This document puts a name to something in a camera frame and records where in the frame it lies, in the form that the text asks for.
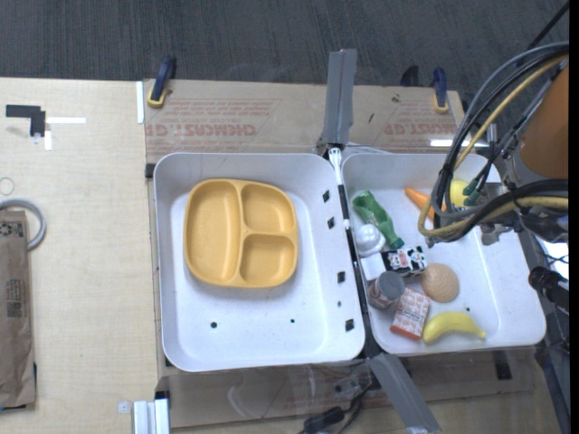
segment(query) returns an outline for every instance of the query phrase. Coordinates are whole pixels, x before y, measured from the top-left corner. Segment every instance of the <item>green bottle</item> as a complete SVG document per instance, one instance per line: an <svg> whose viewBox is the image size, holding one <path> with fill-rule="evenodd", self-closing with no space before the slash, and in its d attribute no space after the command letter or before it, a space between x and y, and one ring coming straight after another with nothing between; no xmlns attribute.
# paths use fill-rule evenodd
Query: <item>green bottle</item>
<svg viewBox="0 0 579 434"><path fill-rule="evenodd" d="M384 235L388 246L393 250L402 248L404 241L394 232L394 222L388 212L378 204L374 195L369 191L363 191L354 198L354 209L364 223L372 223Z"/></svg>

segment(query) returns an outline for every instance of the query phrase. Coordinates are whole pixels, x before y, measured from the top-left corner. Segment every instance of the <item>paper bag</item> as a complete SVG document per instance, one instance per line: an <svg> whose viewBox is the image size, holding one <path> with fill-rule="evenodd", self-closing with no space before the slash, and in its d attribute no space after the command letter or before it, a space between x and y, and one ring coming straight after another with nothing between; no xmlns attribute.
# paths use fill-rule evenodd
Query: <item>paper bag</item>
<svg viewBox="0 0 579 434"><path fill-rule="evenodd" d="M34 402L33 331L24 211L0 211L0 407Z"/></svg>

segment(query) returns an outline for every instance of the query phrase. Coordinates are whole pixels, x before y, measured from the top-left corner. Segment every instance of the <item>beige table surface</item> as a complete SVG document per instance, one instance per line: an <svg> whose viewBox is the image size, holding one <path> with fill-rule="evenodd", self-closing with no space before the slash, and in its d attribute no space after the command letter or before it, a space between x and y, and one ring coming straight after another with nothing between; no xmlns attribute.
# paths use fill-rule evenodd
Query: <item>beige table surface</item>
<svg viewBox="0 0 579 434"><path fill-rule="evenodd" d="M1 433L129 433L121 401L151 400L157 340L145 134L136 83L0 79L5 104L41 106L52 151L29 121L0 117L0 177L43 210L48 231L30 255L38 367L33 410L0 414ZM31 217L31 230L34 220ZM446 433L558 432L540 368L534 389L429 403ZM191 432L295 432L301 420ZM392 408L365 410L351 432L405 432Z"/></svg>

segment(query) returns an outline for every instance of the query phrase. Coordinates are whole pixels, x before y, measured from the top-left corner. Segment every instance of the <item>yellow divided plate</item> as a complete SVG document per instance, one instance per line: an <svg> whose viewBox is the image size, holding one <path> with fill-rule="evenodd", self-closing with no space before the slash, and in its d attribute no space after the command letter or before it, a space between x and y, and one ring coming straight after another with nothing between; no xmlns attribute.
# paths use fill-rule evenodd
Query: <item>yellow divided plate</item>
<svg viewBox="0 0 579 434"><path fill-rule="evenodd" d="M218 178L197 184L187 199L185 261L201 281L217 286L267 288L293 275L298 221L279 188Z"/></svg>

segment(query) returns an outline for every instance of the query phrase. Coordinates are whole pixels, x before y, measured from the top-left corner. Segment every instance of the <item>orange object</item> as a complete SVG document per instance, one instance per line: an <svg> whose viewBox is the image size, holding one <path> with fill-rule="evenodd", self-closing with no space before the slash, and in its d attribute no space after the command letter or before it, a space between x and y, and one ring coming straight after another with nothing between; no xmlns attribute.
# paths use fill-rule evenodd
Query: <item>orange object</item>
<svg viewBox="0 0 579 434"><path fill-rule="evenodd" d="M520 140L523 163L547 178L569 178L569 65L557 76Z"/></svg>
<svg viewBox="0 0 579 434"><path fill-rule="evenodd" d="M431 197L428 194L414 190L410 186L406 186L404 192L406 193L406 196L413 200L413 203L416 204L420 210L431 200ZM432 207L428 210L428 216L431 220L434 219L434 209Z"/></svg>
<svg viewBox="0 0 579 434"><path fill-rule="evenodd" d="M183 228L185 262L205 283L278 286L296 269L298 242L293 201L275 186L213 178L189 193Z"/></svg>
<svg viewBox="0 0 579 434"><path fill-rule="evenodd" d="M418 341L422 336L430 304L428 296L412 288L406 288L398 302L390 331Z"/></svg>

